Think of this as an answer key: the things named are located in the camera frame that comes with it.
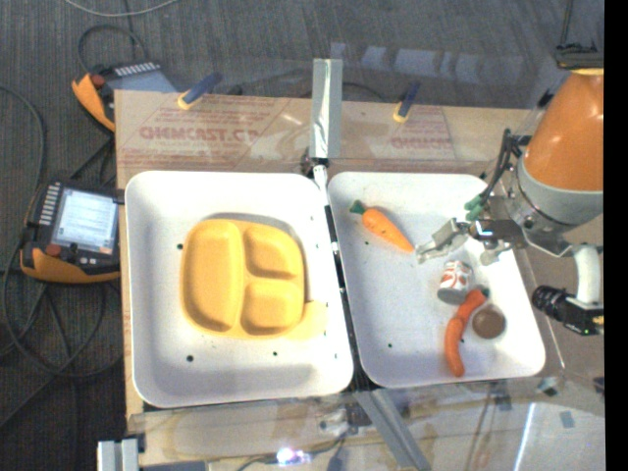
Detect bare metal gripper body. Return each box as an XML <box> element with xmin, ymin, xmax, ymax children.
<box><xmin>469</xmin><ymin>194</ymin><xmax>576</xmax><ymax>258</ymax></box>

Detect white and red can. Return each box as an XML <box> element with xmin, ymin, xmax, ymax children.
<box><xmin>437</xmin><ymin>259</ymin><xmax>476</xmax><ymax>306</ymax></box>

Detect brown round biscuit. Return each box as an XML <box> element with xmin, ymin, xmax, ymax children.
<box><xmin>471</xmin><ymin>304</ymin><xmax>507</xmax><ymax>340</ymax></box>

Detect white plastic tray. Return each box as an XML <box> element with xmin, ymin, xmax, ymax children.
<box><xmin>124</xmin><ymin>169</ymin><xmax>355</xmax><ymax>409</ymax></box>
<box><xmin>326</xmin><ymin>171</ymin><xmax>548</xmax><ymax>391</ymax></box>

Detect orange sausage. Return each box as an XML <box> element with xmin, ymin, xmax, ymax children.
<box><xmin>444</xmin><ymin>316</ymin><xmax>467</xmax><ymax>379</ymax></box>

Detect yellow divided plate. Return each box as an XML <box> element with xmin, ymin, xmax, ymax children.
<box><xmin>179</xmin><ymin>217</ymin><xmax>329</xmax><ymax>341</ymax></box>

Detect brown cardboard board red print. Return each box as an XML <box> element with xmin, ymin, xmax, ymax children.
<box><xmin>113</xmin><ymin>89</ymin><xmax>605</xmax><ymax>466</ymax></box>

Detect black cylinder on white bracket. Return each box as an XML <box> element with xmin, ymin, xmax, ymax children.
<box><xmin>531</xmin><ymin>243</ymin><xmax>605</xmax><ymax>338</ymax></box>

